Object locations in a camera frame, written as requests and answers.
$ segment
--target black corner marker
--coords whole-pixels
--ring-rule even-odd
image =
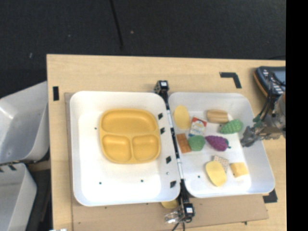
[[[220,72],[221,78],[233,78],[234,84],[236,88],[242,88],[242,85],[240,83],[240,79],[236,73],[230,73],[230,72]]]
[[[59,100],[59,87],[53,87],[53,100],[58,101]]]

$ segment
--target wooden table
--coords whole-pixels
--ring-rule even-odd
[[[173,228],[163,224],[159,203],[108,208],[84,207],[77,203],[70,185],[65,93],[81,90],[152,92],[158,80],[167,80],[170,93],[240,93],[249,100],[256,115],[265,101],[253,79],[253,71],[259,66],[285,66],[285,61],[47,55],[54,229],[151,231]],[[233,78],[221,78],[220,72],[236,73],[241,88],[236,87]],[[199,212],[187,229],[286,230],[285,139],[264,141],[264,146],[274,173],[278,202],[264,204],[259,194],[201,202],[193,199]]]

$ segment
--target cable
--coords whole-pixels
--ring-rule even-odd
[[[266,100],[265,100],[265,103],[264,103],[264,105],[263,105],[263,108],[262,108],[262,110],[260,111],[260,113],[259,113],[259,115],[258,115],[259,117],[262,116],[263,112],[266,110],[267,106],[268,106],[269,103],[270,103],[271,89],[272,89],[272,86],[271,86],[271,77],[269,77],[268,93],[267,93]]]
[[[263,118],[261,119],[262,121],[265,120],[265,118],[266,118],[268,112],[270,111],[270,107],[271,107],[271,103],[272,103],[272,94],[273,94],[273,90],[270,89],[270,92],[269,92],[269,102],[268,102],[268,106],[267,106],[267,108],[266,108],[266,111],[265,111],[265,113],[264,113],[264,116],[263,116]]]
[[[180,224],[180,222],[183,224],[183,231],[185,231],[185,222],[184,222],[184,220],[179,221],[179,222],[174,226],[174,228],[172,229],[172,231],[174,231],[174,230],[178,227],[178,225]]]
[[[278,82],[278,83],[276,83],[276,84],[279,84],[279,85],[285,87],[285,82],[284,82],[284,81],[279,80],[278,77],[277,77],[277,75],[276,75],[274,72],[271,72],[271,74],[273,75],[273,80],[272,80],[272,81],[273,81],[274,83]]]

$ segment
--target white tray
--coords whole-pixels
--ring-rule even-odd
[[[0,230],[24,231],[37,186],[23,163],[0,168]]]
[[[49,149],[47,82],[0,99],[0,164],[38,161]]]
[[[219,152],[210,147],[206,142],[199,152],[189,152],[182,154],[183,175],[188,192],[199,198],[230,196],[252,193],[269,193],[275,185],[274,176],[261,141],[257,141],[253,146],[243,148],[240,144],[246,126],[253,124],[254,118],[249,101],[237,93],[189,93],[178,92],[170,95],[170,111],[173,114],[178,105],[184,105],[189,111],[190,117],[197,116],[206,118],[206,111],[219,109],[227,111],[229,120],[239,119],[243,122],[243,130],[236,134],[218,133],[219,124],[207,123],[206,136],[222,136],[229,141],[230,149]],[[179,129],[175,122],[175,133],[188,130]],[[221,186],[214,186],[208,179],[205,172],[205,163],[212,160],[212,156],[218,155],[229,160],[229,163],[245,162],[249,174],[235,178],[230,167],[227,171],[227,182]]]
[[[144,109],[156,117],[160,129],[165,128],[160,136],[161,153],[156,160],[125,165],[112,163],[103,155],[99,120],[105,111],[114,108]],[[178,196],[180,175],[167,110],[157,94],[77,92],[70,99],[70,127],[73,191],[82,205],[161,202]]]

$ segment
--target black carpet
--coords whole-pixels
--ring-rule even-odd
[[[119,30],[109,0],[0,0],[0,98],[48,53],[285,59],[286,0],[112,1]]]

